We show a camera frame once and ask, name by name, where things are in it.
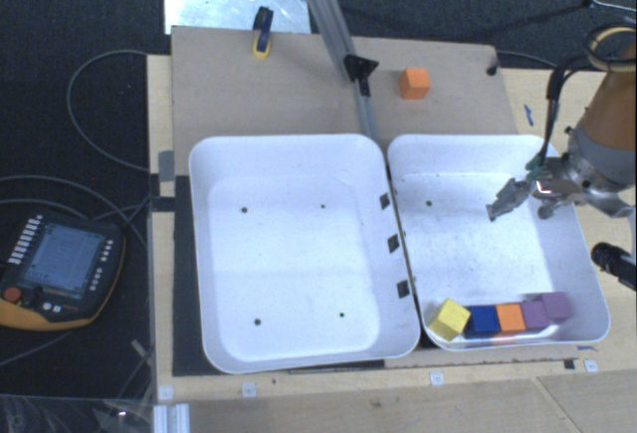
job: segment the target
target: blue and yellow clamp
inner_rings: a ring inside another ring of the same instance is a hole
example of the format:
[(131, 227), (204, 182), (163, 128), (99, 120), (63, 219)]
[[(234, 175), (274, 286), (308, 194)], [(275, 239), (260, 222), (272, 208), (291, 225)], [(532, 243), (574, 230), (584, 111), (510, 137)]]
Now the blue and yellow clamp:
[(255, 37), (252, 45), (252, 54), (259, 60), (265, 60), (270, 56), (272, 42), (270, 41), (270, 30), (272, 28), (272, 19), (275, 13), (267, 7), (259, 7), (253, 30), (259, 30), (259, 35)]

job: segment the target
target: red emergency stop button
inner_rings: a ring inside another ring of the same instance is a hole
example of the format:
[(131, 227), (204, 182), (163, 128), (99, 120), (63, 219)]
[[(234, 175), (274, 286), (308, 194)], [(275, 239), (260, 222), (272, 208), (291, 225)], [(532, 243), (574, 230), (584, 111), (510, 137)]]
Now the red emergency stop button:
[(11, 304), (18, 304), (22, 299), (22, 290), (16, 286), (11, 286), (2, 292), (2, 298)]

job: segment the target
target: black clamp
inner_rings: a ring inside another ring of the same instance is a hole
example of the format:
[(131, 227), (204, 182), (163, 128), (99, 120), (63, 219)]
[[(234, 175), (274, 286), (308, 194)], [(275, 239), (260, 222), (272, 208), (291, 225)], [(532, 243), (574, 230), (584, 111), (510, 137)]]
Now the black clamp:
[(367, 60), (366, 58), (360, 58), (355, 55), (347, 55), (343, 60), (349, 79), (354, 82), (358, 80), (358, 87), (360, 88), (360, 94), (363, 97), (371, 97), (371, 90), (369, 89), (369, 82), (367, 78), (378, 67), (378, 62), (373, 60)]

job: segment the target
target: orange cube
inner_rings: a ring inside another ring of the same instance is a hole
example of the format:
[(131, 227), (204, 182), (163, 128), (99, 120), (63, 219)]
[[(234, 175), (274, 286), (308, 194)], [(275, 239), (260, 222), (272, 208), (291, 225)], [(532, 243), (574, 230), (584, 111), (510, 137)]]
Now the orange cube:
[(502, 334), (512, 335), (527, 329), (520, 304), (498, 304), (496, 312), (498, 313)]
[(400, 96), (408, 100), (424, 99), (431, 88), (427, 69), (407, 68), (398, 80)]

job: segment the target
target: blue mark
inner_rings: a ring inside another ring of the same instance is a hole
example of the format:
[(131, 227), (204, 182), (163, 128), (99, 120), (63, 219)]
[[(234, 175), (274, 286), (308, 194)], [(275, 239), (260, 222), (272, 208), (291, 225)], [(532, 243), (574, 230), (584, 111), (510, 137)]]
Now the blue mark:
[(531, 118), (531, 108), (525, 104), (525, 113), (527, 114), (527, 120), (529, 125), (533, 126), (533, 118)]

